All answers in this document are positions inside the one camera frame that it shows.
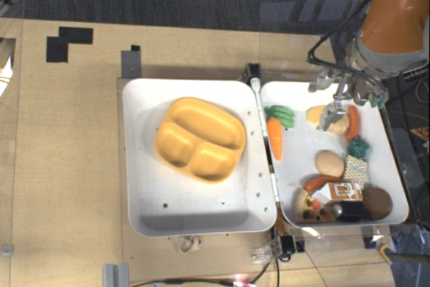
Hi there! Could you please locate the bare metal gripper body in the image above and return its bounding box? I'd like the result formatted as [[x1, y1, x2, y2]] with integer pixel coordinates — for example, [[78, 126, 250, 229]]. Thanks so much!
[[337, 43, 389, 108]]

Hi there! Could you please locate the brown bread roll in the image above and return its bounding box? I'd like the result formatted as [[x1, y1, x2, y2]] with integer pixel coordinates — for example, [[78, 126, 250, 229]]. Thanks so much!
[[328, 113, 351, 136]]

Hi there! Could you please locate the pale yellow bread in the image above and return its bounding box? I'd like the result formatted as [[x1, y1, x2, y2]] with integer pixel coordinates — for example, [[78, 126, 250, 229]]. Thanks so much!
[[306, 105, 329, 126]]

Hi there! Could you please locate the orange sausage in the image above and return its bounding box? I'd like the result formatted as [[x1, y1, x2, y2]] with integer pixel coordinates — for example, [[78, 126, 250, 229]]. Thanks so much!
[[345, 105, 361, 143], [303, 174, 342, 194]]

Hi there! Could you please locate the green broccoli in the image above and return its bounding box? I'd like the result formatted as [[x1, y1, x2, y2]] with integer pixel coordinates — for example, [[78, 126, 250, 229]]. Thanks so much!
[[346, 138, 370, 159]]

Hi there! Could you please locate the white plastic tray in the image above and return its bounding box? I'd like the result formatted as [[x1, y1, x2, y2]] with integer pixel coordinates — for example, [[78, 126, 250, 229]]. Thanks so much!
[[122, 77, 278, 239], [260, 80, 411, 230]]

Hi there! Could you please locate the tan oval bread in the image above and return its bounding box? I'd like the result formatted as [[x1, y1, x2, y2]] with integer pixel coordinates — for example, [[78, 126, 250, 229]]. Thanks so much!
[[314, 149, 346, 178]]

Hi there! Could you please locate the orange carrot with green top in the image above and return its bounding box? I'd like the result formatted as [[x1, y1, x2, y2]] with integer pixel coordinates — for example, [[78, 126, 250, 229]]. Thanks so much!
[[264, 105, 296, 162]]

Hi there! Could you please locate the yellow patterned carton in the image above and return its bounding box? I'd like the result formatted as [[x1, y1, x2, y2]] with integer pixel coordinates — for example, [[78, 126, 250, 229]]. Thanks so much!
[[343, 155, 368, 189]]

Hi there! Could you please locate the thin black and white rod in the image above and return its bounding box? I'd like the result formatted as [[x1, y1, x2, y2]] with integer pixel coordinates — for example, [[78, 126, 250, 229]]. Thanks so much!
[[250, 77, 286, 236]]

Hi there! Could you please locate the orange and white carton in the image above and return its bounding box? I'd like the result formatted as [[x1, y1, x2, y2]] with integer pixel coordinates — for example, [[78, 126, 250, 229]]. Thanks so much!
[[311, 181, 364, 206]]

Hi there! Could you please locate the pizza slice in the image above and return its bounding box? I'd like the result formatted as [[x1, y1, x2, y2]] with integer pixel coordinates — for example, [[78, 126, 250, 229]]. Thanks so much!
[[294, 188, 337, 224]]

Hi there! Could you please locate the black can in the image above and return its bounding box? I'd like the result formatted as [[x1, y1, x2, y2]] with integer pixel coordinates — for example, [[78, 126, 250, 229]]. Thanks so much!
[[330, 200, 368, 222]]

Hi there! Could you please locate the dark brown biscuit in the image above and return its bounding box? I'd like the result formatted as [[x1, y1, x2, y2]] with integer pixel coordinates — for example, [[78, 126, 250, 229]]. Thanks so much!
[[361, 186, 393, 221]]

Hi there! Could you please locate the yellow divided plate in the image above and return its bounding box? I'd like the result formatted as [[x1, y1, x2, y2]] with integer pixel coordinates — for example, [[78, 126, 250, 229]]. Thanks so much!
[[154, 96, 248, 184]]

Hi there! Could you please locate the black block with thin wires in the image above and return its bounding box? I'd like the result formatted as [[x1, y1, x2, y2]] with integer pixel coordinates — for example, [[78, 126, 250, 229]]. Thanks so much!
[[279, 235, 297, 255], [246, 63, 261, 80]]

